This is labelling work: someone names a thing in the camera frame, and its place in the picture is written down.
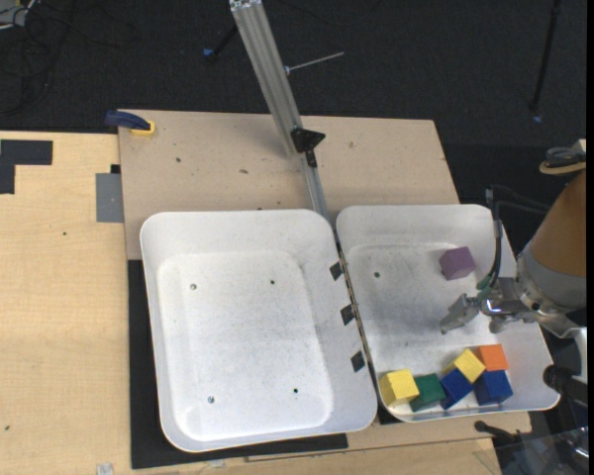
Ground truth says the black cylinder on white bracket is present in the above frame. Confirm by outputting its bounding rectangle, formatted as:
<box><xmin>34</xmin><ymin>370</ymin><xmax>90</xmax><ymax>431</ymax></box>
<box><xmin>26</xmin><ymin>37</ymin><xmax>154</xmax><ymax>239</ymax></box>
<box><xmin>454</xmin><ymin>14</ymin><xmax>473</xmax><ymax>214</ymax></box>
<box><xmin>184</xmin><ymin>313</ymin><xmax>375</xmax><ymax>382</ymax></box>
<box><xmin>543</xmin><ymin>326</ymin><xmax>589</xmax><ymax>406</ymax></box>

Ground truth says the yellow cube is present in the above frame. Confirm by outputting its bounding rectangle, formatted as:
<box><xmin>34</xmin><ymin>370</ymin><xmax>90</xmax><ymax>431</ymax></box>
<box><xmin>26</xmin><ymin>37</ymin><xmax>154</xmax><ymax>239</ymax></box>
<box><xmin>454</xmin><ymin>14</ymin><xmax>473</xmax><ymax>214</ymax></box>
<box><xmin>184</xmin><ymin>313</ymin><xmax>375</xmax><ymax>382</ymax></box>
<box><xmin>377</xmin><ymin>368</ymin><xmax>422</xmax><ymax>408</ymax></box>
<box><xmin>442</xmin><ymin>347</ymin><xmax>487</xmax><ymax>384</ymax></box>

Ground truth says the purple cube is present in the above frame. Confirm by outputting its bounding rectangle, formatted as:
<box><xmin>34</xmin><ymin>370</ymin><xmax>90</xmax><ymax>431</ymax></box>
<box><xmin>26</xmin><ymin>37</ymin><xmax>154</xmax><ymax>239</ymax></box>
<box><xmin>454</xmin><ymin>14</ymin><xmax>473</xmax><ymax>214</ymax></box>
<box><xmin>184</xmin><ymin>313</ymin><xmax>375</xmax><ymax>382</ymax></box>
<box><xmin>438</xmin><ymin>245</ymin><xmax>477</xmax><ymax>282</ymax></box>

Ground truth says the blue cube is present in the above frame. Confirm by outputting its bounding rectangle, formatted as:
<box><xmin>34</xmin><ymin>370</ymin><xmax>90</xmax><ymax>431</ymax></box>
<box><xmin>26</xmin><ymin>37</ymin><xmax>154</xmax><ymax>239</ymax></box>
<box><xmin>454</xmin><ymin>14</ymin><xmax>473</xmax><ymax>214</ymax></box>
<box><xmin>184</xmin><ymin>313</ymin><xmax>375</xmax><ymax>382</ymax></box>
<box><xmin>439</xmin><ymin>368</ymin><xmax>475</xmax><ymax>411</ymax></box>
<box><xmin>472</xmin><ymin>369</ymin><xmax>515</xmax><ymax>407</ymax></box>

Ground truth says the white plastic tray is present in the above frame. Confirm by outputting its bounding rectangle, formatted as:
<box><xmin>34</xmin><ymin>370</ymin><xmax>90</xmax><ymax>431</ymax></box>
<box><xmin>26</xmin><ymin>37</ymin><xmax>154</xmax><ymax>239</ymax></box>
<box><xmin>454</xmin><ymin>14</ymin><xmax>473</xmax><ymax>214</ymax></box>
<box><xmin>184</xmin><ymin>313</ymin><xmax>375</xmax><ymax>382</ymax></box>
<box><xmin>335</xmin><ymin>203</ymin><xmax>562</xmax><ymax>424</ymax></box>
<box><xmin>139</xmin><ymin>208</ymin><xmax>379</xmax><ymax>453</ymax></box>

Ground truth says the pale wood board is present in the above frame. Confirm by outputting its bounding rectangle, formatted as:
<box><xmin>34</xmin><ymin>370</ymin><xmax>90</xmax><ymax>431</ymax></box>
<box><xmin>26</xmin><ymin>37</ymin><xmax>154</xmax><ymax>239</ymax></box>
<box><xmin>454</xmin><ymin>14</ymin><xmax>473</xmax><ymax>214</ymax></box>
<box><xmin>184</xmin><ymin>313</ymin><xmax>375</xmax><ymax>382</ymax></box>
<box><xmin>116</xmin><ymin>109</ymin><xmax>534</xmax><ymax>464</ymax></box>

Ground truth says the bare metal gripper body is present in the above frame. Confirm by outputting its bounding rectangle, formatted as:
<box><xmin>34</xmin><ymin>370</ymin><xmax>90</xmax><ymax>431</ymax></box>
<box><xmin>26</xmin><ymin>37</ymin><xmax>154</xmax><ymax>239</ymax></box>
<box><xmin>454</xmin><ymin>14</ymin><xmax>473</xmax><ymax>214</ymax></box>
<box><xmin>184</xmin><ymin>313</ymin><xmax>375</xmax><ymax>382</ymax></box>
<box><xmin>479</xmin><ymin>277</ymin><xmax>588</xmax><ymax>339</ymax></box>

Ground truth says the orange cube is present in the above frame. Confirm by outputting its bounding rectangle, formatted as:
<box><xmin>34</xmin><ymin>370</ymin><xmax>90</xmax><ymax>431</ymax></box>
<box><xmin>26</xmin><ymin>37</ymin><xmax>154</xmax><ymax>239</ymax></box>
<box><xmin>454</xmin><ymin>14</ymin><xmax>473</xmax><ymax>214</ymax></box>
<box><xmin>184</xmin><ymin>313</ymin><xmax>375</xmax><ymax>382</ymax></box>
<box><xmin>476</xmin><ymin>343</ymin><xmax>510</xmax><ymax>372</ymax></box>

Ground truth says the green cube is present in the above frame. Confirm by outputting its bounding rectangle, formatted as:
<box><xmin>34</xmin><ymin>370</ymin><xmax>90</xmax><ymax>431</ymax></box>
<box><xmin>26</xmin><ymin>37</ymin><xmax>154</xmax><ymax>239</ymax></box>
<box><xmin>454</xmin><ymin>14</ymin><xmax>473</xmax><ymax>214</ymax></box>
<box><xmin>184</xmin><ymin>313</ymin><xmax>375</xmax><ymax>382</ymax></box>
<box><xmin>408</xmin><ymin>372</ymin><xmax>447</xmax><ymax>414</ymax></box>

